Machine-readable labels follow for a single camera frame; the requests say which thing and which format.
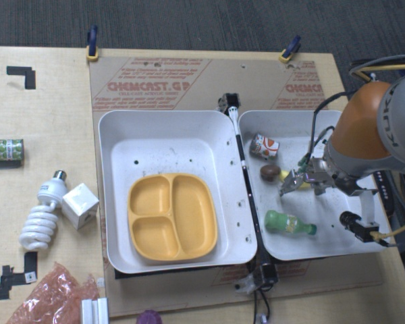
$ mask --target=gray carpet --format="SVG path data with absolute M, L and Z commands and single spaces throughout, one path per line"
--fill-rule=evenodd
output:
M 0 45 L 333 53 L 351 61 L 405 53 L 405 0 L 0 0 Z

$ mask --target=yellow divided plate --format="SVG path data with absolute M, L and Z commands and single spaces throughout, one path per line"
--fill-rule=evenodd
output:
M 187 173 L 140 178 L 129 190 L 128 218 L 136 250 L 156 261 L 202 257 L 217 241 L 209 187 Z

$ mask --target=white tray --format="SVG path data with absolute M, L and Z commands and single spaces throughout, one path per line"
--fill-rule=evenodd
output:
M 123 273 L 248 262 L 257 241 L 231 120 L 218 111 L 110 111 L 99 121 L 107 254 Z M 132 244 L 127 198 L 143 176 L 191 173 L 207 183 L 217 218 L 215 248 L 197 259 L 152 261 Z
M 335 126 L 339 116 L 339 111 L 320 111 L 317 115 L 315 137 L 328 126 Z M 250 142 L 255 133 L 259 132 L 279 142 L 275 164 L 288 171 L 293 168 L 297 170 L 297 162 L 308 150 L 312 119 L 312 111 L 247 111 L 239 118 L 250 183 L 267 252 L 277 259 L 291 261 L 377 252 L 384 249 L 374 242 L 361 242 L 340 223 L 339 217 L 344 211 L 361 215 L 361 203 L 358 197 L 346 196 L 335 188 L 326 189 L 326 193 L 320 196 L 315 196 L 312 189 L 299 189 L 280 197 L 280 181 L 273 183 L 262 181 L 260 168 L 268 162 L 249 151 Z M 323 147 L 324 144 L 320 142 L 313 156 L 321 157 Z M 363 188 L 376 188 L 371 176 L 359 181 L 358 185 Z M 375 221 L 380 225 L 380 232 L 389 232 L 378 194 L 374 195 L 374 201 Z M 266 232 L 264 217 L 269 209 L 297 215 L 307 223 L 316 224 L 317 234 L 309 236 Z

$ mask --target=brown egg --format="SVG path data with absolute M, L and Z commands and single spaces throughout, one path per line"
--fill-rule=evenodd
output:
M 281 169 L 277 165 L 264 165 L 260 169 L 262 179 L 268 182 L 273 182 L 280 172 Z

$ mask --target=blue clamp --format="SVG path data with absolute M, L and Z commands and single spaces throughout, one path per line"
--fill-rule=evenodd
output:
M 286 47 L 281 55 L 279 56 L 279 61 L 283 63 L 289 62 L 291 60 L 292 56 L 297 52 L 297 50 L 300 48 L 300 36 L 294 37 L 294 40 Z
M 96 46 L 97 25 L 92 25 L 87 33 L 87 60 L 96 61 L 99 54 Z

